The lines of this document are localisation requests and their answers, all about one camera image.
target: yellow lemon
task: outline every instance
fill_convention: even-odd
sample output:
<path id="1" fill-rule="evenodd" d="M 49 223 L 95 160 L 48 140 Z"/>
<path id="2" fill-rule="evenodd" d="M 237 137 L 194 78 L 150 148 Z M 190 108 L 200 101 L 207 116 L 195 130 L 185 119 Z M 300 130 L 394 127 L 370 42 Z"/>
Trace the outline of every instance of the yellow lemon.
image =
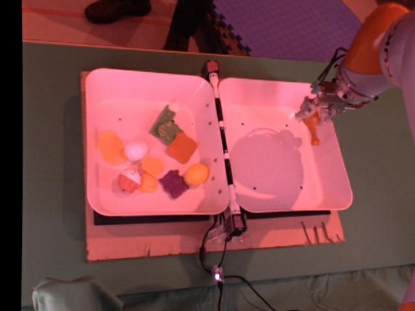
<path id="1" fill-rule="evenodd" d="M 209 176 L 209 169 L 202 163 L 191 165 L 185 174 L 184 180 L 190 185 L 199 185 L 205 182 Z"/>

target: floor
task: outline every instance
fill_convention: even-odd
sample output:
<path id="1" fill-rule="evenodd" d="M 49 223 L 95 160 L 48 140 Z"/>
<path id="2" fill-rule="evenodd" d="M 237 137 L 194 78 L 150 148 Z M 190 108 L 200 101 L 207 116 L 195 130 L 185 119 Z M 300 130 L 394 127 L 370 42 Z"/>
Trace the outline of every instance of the floor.
<path id="1" fill-rule="evenodd" d="M 94 25 L 84 8 L 95 0 L 22 0 L 22 39 L 103 47 L 159 50 L 163 47 L 176 0 L 152 0 L 145 17 L 123 19 L 111 25 Z M 363 21 L 381 3 L 395 1 L 415 9 L 415 0 L 342 0 Z M 206 52 L 191 39 L 189 52 Z"/>

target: black and white divider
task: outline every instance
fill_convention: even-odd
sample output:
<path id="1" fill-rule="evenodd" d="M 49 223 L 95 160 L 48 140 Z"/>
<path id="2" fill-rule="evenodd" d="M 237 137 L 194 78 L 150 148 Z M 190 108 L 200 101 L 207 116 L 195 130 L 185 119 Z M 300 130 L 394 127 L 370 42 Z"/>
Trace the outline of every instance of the black and white divider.
<path id="1" fill-rule="evenodd" d="M 220 138 L 222 140 L 223 155 L 226 169 L 226 178 L 228 182 L 230 202 L 229 202 L 229 213 L 228 217 L 224 222 L 224 230 L 226 237 L 230 238 L 233 236 L 240 236 L 246 231 L 246 217 L 241 211 L 241 207 L 238 204 L 235 185 L 233 184 L 232 169 L 230 156 L 228 151 L 228 145 L 226 144 L 225 126 L 223 122 L 222 105 L 219 97 L 219 63 L 215 60 L 208 60 L 205 62 L 201 76 L 205 78 L 212 86 L 213 93 L 215 96 L 215 106 L 219 122 Z"/>

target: cable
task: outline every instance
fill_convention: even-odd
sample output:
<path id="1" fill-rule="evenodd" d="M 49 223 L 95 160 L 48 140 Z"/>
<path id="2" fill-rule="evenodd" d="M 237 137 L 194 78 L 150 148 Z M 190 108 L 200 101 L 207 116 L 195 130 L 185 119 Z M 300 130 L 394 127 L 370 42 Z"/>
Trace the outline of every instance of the cable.
<path id="1" fill-rule="evenodd" d="M 203 269 L 206 272 L 208 272 L 208 273 L 212 273 L 212 271 L 209 271 L 209 269 L 206 268 L 205 267 L 205 264 L 204 264 L 205 258 L 206 258 L 205 243 L 206 243 L 206 238 L 208 237 L 209 232 L 216 226 L 217 221 L 218 221 L 218 216 L 217 215 L 213 216 L 213 224 L 206 231 L 205 236 L 203 237 L 202 245 L 200 246 L 200 249 L 199 249 L 199 260 L 200 260 L 200 264 L 202 265 Z"/>
<path id="2" fill-rule="evenodd" d="M 217 223 L 217 220 L 218 220 L 218 217 L 214 216 L 213 224 L 206 231 L 205 236 L 203 237 L 202 245 L 200 246 L 200 252 L 199 252 L 200 264 L 202 265 L 203 269 L 206 272 L 208 272 L 209 274 L 212 274 L 212 270 L 209 270 L 204 264 L 204 261 L 205 261 L 205 258 L 206 258 L 205 243 L 206 243 L 206 238 L 208 237 L 209 232 L 215 227 L 215 225 Z M 217 265 L 218 268 L 220 268 L 222 266 L 223 260 L 225 258 L 226 246 L 227 246 L 229 241 L 230 241 L 230 236 L 225 239 L 224 249 L 223 249 L 223 252 L 222 252 L 222 258 L 220 259 L 219 265 Z M 262 297 L 259 294 L 259 292 L 257 292 L 257 290 L 251 285 L 251 283 L 248 280 L 246 280 L 244 277 L 241 277 L 240 275 L 225 275 L 225 276 L 223 276 L 223 279 L 240 279 L 240 280 L 244 281 L 249 286 L 249 288 L 251 288 L 252 291 L 271 309 L 271 311 L 278 311 L 275 308 L 273 308 L 267 302 L 267 300 L 264 297 Z M 218 311 L 220 311 L 220 304 L 221 304 L 221 301 L 222 301 L 223 288 L 224 288 L 223 281 L 217 281 L 217 286 L 218 286 L 218 289 L 219 289 Z"/>
<path id="3" fill-rule="evenodd" d="M 273 308 L 266 300 L 264 297 L 262 297 L 259 292 L 257 292 L 257 290 L 252 286 L 252 284 L 246 280 L 244 277 L 241 277 L 240 275 L 225 275 L 224 276 L 225 279 L 231 279 L 231 278 L 236 278 L 236 279 L 240 279 L 242 281 L 244 281 L 249 288 L 251 288 L 251 290 L 272 310 L 272 311 L 278 311 L 275 308 Z"/>
<path id="4" fill-rule="evenodd" d="M 329 64 L 326 66 L 326 68 L 324 68 L 324 70 L 322 71 L 322 73 L 318 76 L 317 80 L 319 80 L 318 85 L 321 86 L 322 82 L 326 79 L 327 75 L 330 72 L 331 67 L 337 62 L 339 61 L 341 58 L 345 57 L 345 54 L 341 54 L 341 55 L 337 55 L 339 51 L 343 51 L 343 52 L 347 52 L 348 50 L 343 48 L 343 47 L 339 47 L 336 49 L 333 57 L 330 59 Z"/>
<path id="5" fill-rule="evenodd" d="M 218 282 L 218 289 L 219 289 L 218 311 L 220 311 L 220 302 L 222 301 L 222 295 L 223 295 L 223 282 Z"/>

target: toy chicken leg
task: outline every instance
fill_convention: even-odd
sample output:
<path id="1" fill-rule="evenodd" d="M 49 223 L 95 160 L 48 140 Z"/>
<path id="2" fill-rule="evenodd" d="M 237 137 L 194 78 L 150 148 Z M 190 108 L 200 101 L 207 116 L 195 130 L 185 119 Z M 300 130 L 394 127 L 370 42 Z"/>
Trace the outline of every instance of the toy chicken leg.
<path id="1" fill-rule="evenodd" d="M 303 122 L 311 133 L 311 145 L 319 145 L 321 141 L 317 137 L 318 111 L 303 119 Z"/>

